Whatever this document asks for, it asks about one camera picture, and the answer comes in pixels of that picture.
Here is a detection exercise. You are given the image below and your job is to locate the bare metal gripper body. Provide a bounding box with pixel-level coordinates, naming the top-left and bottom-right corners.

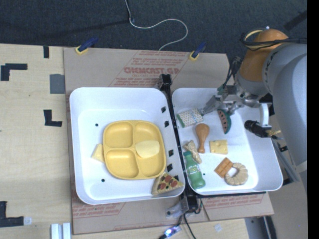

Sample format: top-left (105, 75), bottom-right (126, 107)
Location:
top-left (220, 85), bottom-right (262, 111)

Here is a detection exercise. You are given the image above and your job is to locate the red and green watermelon slice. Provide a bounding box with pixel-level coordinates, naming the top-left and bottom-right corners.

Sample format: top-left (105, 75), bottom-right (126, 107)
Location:
top-left (216, 109), bottom-right (232, 135)

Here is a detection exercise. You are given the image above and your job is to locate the green and white carton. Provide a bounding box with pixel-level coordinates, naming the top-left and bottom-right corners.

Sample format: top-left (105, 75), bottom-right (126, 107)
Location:
top-left (176, 108), bottom-right (204, 129)

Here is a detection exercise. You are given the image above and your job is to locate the brown chicken drumstick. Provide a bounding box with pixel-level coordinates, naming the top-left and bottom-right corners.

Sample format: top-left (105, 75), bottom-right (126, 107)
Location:
top-left (195, 123), bottom-right (210, 154)

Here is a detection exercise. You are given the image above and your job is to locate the thin black rod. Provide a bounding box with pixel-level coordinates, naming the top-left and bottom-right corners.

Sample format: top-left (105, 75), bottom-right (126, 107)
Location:
top-left (163, 83), bottom-right (198, 209)

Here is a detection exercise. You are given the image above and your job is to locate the yellow cheese slice with holes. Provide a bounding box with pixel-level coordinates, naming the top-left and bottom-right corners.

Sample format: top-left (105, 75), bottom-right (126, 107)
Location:
top-left (209, 139), bottom-right (229, 156)

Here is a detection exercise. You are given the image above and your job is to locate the orange biscuit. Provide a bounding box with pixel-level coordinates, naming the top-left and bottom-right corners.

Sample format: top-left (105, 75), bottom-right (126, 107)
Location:
top-left (214, 157), bottom-right (233, 178)

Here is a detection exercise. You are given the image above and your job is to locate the white plastic tray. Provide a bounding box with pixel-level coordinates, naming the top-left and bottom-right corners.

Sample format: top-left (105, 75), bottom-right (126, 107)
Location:
top-left (171, 87), bottom-right (284, 196)
top-left (69, 87), bottom-right (186, 205)

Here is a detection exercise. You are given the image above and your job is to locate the green bottle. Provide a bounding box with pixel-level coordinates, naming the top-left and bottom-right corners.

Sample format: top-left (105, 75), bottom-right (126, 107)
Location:
top-left (182, 151), bottom-right (206, 190)

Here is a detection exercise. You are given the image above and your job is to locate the pale yellow potato chip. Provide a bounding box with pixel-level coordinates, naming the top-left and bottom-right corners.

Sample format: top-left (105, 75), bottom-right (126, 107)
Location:
top-left (135, 140), bottom-right (161, 158)

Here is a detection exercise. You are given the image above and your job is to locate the pizza slice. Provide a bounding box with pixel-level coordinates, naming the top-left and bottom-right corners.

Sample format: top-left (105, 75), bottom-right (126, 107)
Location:
top-left (151, 172), bottom-right (185, 196)

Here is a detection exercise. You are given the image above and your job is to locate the yellow divided plate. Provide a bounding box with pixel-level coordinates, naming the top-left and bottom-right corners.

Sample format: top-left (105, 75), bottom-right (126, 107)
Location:
top-left (102, 120), bottom-right (167, 180)

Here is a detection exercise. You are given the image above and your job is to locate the brown cardboard board red print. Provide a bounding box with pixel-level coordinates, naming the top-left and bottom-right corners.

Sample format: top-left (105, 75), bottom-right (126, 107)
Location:
top-left (63, 47), bottom-right (275, 235)

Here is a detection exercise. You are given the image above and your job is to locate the yellow cheese wedge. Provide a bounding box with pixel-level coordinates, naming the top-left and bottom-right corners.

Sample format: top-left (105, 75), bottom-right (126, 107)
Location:
top-left (90, 143), bottom-right (105, 162)

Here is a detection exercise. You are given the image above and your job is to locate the black cylinder on white bracket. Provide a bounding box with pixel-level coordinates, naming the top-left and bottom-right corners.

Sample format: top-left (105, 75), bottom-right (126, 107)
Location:
top-left (244, 102), bottom-right (274, 138)

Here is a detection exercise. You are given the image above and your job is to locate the black block with thin wires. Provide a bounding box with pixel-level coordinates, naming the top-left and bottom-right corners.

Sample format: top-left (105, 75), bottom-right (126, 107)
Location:
top-left (179, 194), bottom-right (201, 213)
top-left (157, 73), bottom-right (173, 91)

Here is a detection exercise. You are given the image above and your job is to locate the beige ring doughnut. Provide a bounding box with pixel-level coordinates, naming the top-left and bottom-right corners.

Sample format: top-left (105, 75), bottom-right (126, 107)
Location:
top-left (224, 162), bottom-right (249, 187)

